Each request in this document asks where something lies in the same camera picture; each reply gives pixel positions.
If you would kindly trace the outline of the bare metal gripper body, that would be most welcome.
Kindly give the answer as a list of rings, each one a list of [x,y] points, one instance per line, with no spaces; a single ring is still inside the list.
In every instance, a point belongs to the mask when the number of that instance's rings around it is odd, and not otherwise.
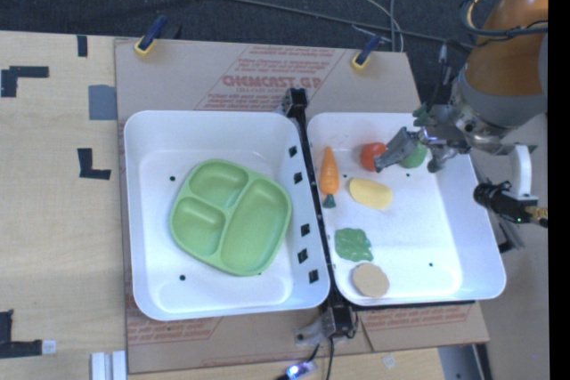
[[[418,140],[432,149],[459,153],[475,149],[493,156],[508,155],[516,146],[525,146],[530,152],[537,149],[536,144],[504,142],[513,130],[484,121],[467,105],[422,105],[417,109],[417,127]]]

